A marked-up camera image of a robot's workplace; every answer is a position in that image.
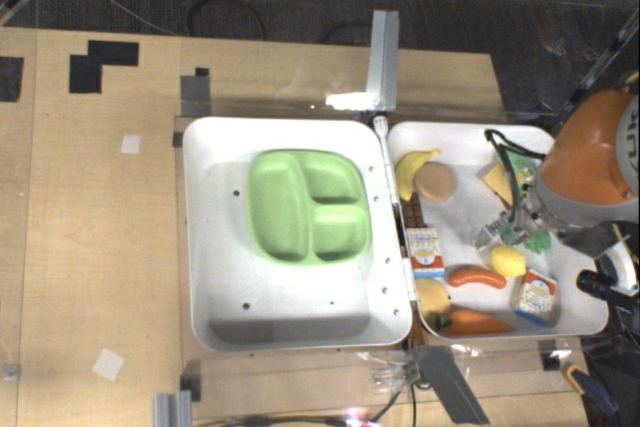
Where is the orange carrot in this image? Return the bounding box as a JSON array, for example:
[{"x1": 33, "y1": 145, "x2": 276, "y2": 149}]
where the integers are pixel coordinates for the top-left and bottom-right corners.
[{"x1": 434, "y1": 308, "x2": 512, "y2": 337}]

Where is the orange sausage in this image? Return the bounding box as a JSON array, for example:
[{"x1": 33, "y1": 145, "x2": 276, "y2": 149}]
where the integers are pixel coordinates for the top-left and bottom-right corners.
[{"x1": 445, "y1": 265, "x2": 508, "y2": 291}]

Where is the green lettuce leaf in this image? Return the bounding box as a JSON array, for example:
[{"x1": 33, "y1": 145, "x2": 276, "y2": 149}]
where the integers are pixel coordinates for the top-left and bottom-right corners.
[{"x1": 523, "y1": 229, "x2": 553, "y2": 257}]

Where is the yellow cheese wedge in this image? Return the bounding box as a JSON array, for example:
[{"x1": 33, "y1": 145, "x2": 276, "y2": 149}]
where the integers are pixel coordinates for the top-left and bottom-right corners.
[{"x1": 481, "y1": 161, "x2": 516, "y2": 207}]

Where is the yellow lemon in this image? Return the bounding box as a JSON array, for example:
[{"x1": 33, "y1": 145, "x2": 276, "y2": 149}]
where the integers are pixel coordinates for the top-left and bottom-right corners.
[{"x1": 489, "y1": 244, "x2": 528, "y2": 279}]

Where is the green divided plate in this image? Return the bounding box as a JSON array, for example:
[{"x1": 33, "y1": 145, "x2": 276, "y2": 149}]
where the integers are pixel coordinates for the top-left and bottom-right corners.
[{"x1": 246, "y1": 148, "x2": 373, "y2": 266}]

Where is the tan round biscuit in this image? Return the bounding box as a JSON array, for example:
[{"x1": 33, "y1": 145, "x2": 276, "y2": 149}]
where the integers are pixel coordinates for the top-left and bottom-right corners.
[{"x1": 413, "y1": 161, "x2": 458, "y2": 205}]

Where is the white orange and blue carton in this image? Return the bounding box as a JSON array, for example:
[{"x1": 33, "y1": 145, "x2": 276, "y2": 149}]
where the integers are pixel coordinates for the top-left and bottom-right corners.
[
  {"x1": 404, "y1": 226, "x2": 447, "y2": 280},
  {"x1": 513, "y1": 268, "x2": 559, "y2": 328}
]

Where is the brown chocolate bar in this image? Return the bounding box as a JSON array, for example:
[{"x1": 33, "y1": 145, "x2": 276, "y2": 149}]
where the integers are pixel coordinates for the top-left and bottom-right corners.
[{"x1": 401, "y1": 192, "x2": 427, "y2": 231}]

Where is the yellow banana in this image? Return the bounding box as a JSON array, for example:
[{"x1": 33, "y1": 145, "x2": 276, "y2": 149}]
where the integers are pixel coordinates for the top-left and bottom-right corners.
[{"x1": 394, "y1": 148, "x2": 441, "y2": 203}]

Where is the white plastic tray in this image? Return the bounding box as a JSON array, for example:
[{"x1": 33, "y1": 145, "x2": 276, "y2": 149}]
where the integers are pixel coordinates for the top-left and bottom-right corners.
[
  {"x1": 387, "y1": 121, "x2": 611, "y2": 342},
  {"x1": 181, "y1": 116, "x2": 414, "y2": 354}
]

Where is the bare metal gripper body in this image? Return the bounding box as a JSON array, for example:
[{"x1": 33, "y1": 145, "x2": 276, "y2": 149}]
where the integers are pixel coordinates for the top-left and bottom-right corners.
[{"x1": 503, "y1": 195, "x2": 545, "y2": 242}]

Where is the black cylinder on white bracket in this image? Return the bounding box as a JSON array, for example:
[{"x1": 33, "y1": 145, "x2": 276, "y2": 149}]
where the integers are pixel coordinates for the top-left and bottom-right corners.
[{"x1": 576, "y1": 234, "x2": 640, "y2": 302}]

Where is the yellow mango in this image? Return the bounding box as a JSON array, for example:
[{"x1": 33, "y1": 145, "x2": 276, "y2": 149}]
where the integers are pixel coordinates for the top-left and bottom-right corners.
[{"x1": 414, "y1": 276, "x2": 453, "y2": 317}]

